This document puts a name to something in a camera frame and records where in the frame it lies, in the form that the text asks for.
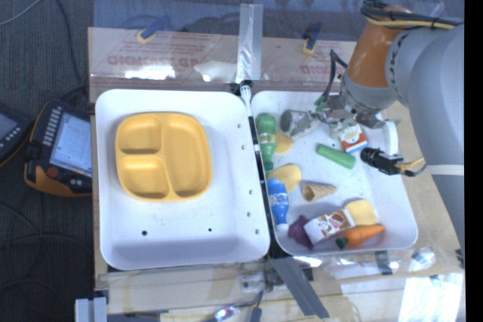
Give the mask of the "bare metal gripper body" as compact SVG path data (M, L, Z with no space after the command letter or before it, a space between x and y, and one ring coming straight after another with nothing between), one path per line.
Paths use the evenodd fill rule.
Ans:
M380 129L386 122L379 116L380 110L358 103L351 96L331 94L325 107L325 120L353 121L370 129Z

